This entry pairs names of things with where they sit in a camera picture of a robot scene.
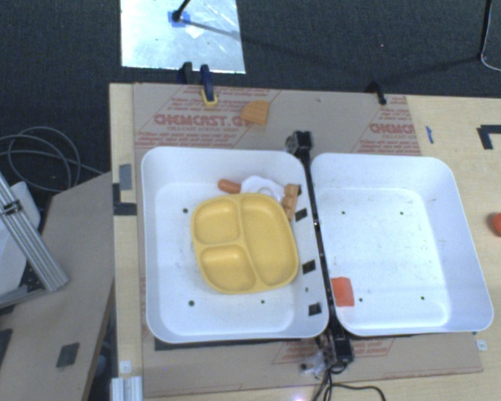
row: clip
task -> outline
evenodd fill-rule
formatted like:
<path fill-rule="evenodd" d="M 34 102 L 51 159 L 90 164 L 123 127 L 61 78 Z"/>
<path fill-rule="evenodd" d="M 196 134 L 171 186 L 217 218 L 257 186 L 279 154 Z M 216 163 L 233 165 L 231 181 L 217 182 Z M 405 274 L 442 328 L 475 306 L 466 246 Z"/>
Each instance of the clip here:
<path fill-rule="evenodd" d="M 206 107 L 215 107 L 217 105 L 217 95 L 214 93 L 214 82 L 211 78 L 210 68 L 203 64 L 200 66 L 200 82 L 203 88 L 200 90 L 200 96 Z"/>

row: wooden table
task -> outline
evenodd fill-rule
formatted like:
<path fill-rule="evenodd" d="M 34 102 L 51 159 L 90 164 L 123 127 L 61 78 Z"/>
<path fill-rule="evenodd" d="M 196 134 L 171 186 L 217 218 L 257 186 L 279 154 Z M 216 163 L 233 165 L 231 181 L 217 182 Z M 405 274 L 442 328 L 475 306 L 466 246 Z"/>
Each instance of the wooden table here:
<path fill-rule="evenodd" d="M 13 330 L 0 401 L 88 399 L 113 305 L 110 189 L 105 174 L 53 198 L 43 239 L 70 280 L 0 315 L 0 331 Z M 63 347 L 76 356 L 57 367 Z"/>
<path fill-rule="evenodd" d="M 134 162 L 132 94 L 131 85 L 114 84 L 110 88 L 114 183 L 119 183 L 119 167 Z M 493 232 L 488 223 L 491 214 L 501 211 L 501 135 L 490 135 L 493 148 L 486 150 L 478 132 L 482 125 L 501 125 L 501 99 L 408 96 L 407 103 L 422 155 L 443 160 L 455 175 L 495 318 L 491 327 L 478 335 L 488 347 L 481 352 L 482 373 L 386 380 L 373 384 L 384 391 L 388 400 L 501 399 L 501 237 Z M 120 201 L 135 203 L 135 194 L 132 177 L 129 189 L 120 192 Z M 114 230 L 117 234 L 136 233 L 137 218 L 116 216 Z M 114 242 L 119 359 L 129 360 L 129 363 L 121 363 L 119 376 L 141 376 L 138 239 L 137 236 L 116 236 Z M 313 387 L 278 388 L 163 399 L 308 400 L 313 391 Z M 377 398 L 374 393 L 337 388 L 333 399 Z"/>

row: yellow divided plate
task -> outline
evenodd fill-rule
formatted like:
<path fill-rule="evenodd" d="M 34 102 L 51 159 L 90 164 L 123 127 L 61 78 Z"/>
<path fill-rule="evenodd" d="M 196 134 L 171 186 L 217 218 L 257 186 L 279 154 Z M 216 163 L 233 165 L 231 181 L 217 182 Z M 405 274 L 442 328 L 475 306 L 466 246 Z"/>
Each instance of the yellow divided plate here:
<path fill-rule="evenodd" d="M 286 213 L 267 195 L 242 193 L 200 203 L 191 235 L 202 276 L 226 294 L 282 287 L 299 269 Z"/>

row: black cable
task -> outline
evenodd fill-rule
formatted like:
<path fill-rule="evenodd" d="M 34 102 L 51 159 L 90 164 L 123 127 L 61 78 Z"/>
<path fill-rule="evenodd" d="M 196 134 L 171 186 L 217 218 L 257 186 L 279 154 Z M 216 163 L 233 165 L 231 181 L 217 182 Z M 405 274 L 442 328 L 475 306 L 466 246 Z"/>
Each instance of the black cable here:
<path fill-rule="evenodd" d="M 323 394 L 322 401 L 331 401 L 332 400 L 332 390 L 334 388 L 344 388 L 344 389 L 350 389 L 350 390 L 354 390 L 354 391 L 374 390 L 379 394 L 381 401 L 386 401 L 386 396 L 384 395 L 384 392 L 380 388 L 378 388 L 377 386 L 373 386 L 373 385 L 351 386 L 351 385 L 344 384 L 344 383 L 333 383 L 331 370 L 326 371 L 325 377 L 323 378 L 321 386 L 319 387 L 319 389 L 317 390 L 316 394 L 311 399 L 311 401 L 318 401 L 319 397 L 321 396 L 321 393 Z"/>
<path fill-rule="evenodd" d="M 501 73 L 501 69 L 494 67 L 486 62 L 486 44 L 488 42 L 488 31 L 490 29 L 490 22 L 492 19 L 492 0 L 486 0 L 486 4 L 484 6 L 484 20 L 483 20 L 483 34 L 481 37 L 481 51 L 478 55 L 481 63 L 488 69 L 492 69 L 495 71 L 499 71 Z"/>
<path fill-rule="evenodd" d="M 73 159 L 69 159 L 67 156 L 64 155 L 64 153 L 53 143 L 51 143 L 48 140 L 42 139 L 35 134 L 33 134 L 33 131 L 46 131 L 50 132 L 54 135 L 57 135 L 61 138 L 61 140 L 64 140 L 65 143 L 68 145 L 70 150 L 73 153 Z M 17 142 L 17 140 L 29 140 L 29 141 L 35 141 L 36 143 L 42 144 L 47 146 L 48 148 L 51 149 L 53 153 L 48 153 L 45 151 L 41 150 L 14 150 L 13 146 Z M 39 155 L 43 157 L 48 157 L 52 158 L 55 160 L 61 160 L 63 163 L 63 167 L 66 172 L 66 182 L 65 182 L 65 190 L 70 189 L 71 187 L 75 187 L 79 182 L 80 182 L 80 176 L 81 176 L 81 171 L 82 169 L 88 170 L 90 172 L 93 172 L 97 175 L 102 174 L 101 171 L 96 170 L 95 168 L 92 168 L 90 166 L 84 165 L 81 162 L 80 155 L 78 152 L 78 148 L 74 144 L 74 142 L 63 132 L 55 129 L 55 128 L 50 128 L 48 126 L 34 126 L 32 128 L 24 129 L 20 131 L 16 135 L 6 135 L 3 137 L 0 137 L 0 143 L 3 141 L 8 141 L 7 143 L 7 150 L 0 152 L 0 157 L 5 156 L 8 159 L 9 166 L 15 176 L 17 176 L 20 180 L 26 182 L 27 185 L 30 185 L 36 189 L 46 191 L 48 193 L 59 193 L 63 191 L 63 189 L 55 189 L 53 187 L 48 187 L 45 185 L 39 185 L 34 183 L 33 181 L 29 180 L 27 177 L 25 177 L 23 174 L 20 173 L 18 170 L 17 166 L 13 163 L 13 155 Z"/>

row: cardboard sheet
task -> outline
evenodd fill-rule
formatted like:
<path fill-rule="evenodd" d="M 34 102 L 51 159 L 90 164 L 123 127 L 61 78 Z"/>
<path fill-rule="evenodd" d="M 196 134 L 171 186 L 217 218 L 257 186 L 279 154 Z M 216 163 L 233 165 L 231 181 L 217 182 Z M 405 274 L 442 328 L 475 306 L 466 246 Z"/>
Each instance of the cardboard sheet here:
<path fill-rule="evenodd" d="M 381 106 L 371 94 L 216 88 L 219 105 L 206 108 L 200 86 L 137 84 L 134 126 L 137 203 L 140 161 L 159 145 L 282 150 L 294 130 L 310 130 L 312 156 L 322 152 L 420 155 L 404 96 Z M 267 100 L 267 124 L 239 118 L 252 100 Z M 316 351 L 314 340 L 181 347 L 156 343 L 144 321 L 143 216 L 138 205 L 142 274 L 145 397 L 316 384 L 299 365 Z M 482 370 L 471 333 L 354 340 L 355 361 L 338 381 L 475 373 Z"/>

